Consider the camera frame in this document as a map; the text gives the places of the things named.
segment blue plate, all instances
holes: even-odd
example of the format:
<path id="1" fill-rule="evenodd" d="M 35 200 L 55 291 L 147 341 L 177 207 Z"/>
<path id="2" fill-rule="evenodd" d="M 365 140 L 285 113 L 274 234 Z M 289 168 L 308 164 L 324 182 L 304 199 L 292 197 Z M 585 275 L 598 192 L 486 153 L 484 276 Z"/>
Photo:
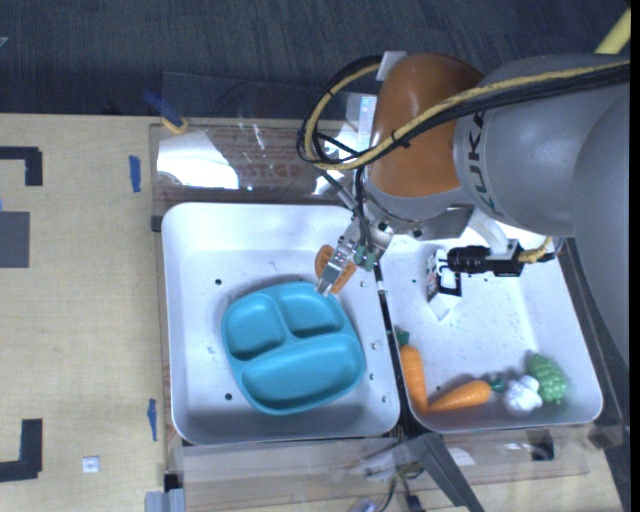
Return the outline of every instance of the blue plate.
<path id="1" fill-rule="evenodd" d="M 332 295 L 285 283 L 235 301 L 222 341 L 246 399 L 272 415 L 299 413 L 345 395 L 365 371 L 360 340 Z"/>

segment blue tape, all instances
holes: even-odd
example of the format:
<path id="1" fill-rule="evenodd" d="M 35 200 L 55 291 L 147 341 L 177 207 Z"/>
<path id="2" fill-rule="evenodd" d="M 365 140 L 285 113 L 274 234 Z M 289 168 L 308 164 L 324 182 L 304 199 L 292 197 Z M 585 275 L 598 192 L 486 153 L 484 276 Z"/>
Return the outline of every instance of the blue tape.
<path id="1" fill-rule="evenodd" d="M 169 103 L 164 101 L 162 99 L 162 96 L 160 96 L 159 94 L 151 91 L 144 91 L 144 93 L 142 93 L 142 99 L 153 108 L 155 108 L 158 112 L 160 112 L 160 115 L 162 115 L 162 117 L 164 117 L 176 128 L 180 128 L 184 124 L 184 121 L 182 120 L 180 114 L 178 114 L 176 109 Z"/>
<path id="2" fill-rule="evenodd" d="M 140 159 L 137 156 L 129 156 L 129 176 L 131 178 L 131 186 L 134 192 L 141 192 L 140 181 L 142 179 L 140 174 Z"/>
<path id="3" fill-rule="evenodd" d="M 157 418 L 156 413 L 156 401 L 153 398 L 149 398 L 149 407 L 147 408 L 147 418 L 149 418 L 149 425 L 151 426 L 151 437 L 154 442 L 158 440 Z"/>

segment wooden table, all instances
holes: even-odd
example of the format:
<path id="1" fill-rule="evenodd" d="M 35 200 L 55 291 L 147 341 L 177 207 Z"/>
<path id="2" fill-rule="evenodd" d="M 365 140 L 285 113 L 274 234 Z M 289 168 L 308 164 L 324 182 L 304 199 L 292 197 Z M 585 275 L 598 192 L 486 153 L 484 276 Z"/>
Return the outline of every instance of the wooden table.
<path id="1" fill-rule="evenodd" d="M 37 479 L 0 483 L 0 510 L 143 510 L 166 468 L 149 127 L 157 118 L 0 115 L 0 146 L 37 147 L 43 185 L 0 160 L 2 211 L 30 212 L 28 268 L 0 268 L 0 461 L 42 419 Z M 140 159 L 134 192 L 129 157 Z M 157 438 L 148 417 L 157 404 Z M 83 458 L 99 457 L 97 472 Z M 474 485 L 488 510 L 622 510 L 604 454 L 587 474 Z M 448 510 L 439 490 L 423 506 Z M 389 511 L 405 510 L 396 498 Z M 266 507 L 348 510 L 353 499 Z"/>

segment black tape corner marker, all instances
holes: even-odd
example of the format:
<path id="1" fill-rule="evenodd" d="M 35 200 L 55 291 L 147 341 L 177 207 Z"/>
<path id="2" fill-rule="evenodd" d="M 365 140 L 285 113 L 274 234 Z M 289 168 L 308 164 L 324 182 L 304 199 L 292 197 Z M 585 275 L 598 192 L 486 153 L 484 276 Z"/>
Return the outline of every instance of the black tape corner marker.
<path id="1" fill-rule="evenodd" d="M 0 462 L 0 482 L 38 478 L 42 471 L 42 419 L 22 420 L 20 458 Z"/>
<path id="2" fill-rule="evenodd" d="M 24 184 L 41 187 L 42 151 L 29 146 L 0 146 L 0 160 L 24 160 Z"/>

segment gray square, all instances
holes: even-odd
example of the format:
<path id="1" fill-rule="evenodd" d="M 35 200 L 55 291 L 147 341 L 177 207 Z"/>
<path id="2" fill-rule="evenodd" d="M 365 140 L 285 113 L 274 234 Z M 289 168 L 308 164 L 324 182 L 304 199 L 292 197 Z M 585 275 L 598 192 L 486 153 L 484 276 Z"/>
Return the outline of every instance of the gray square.
<path id="1" fill-rule="evenodd" d="M 0 212 L 0 268 L 29 268 L 29 212 Z"/>

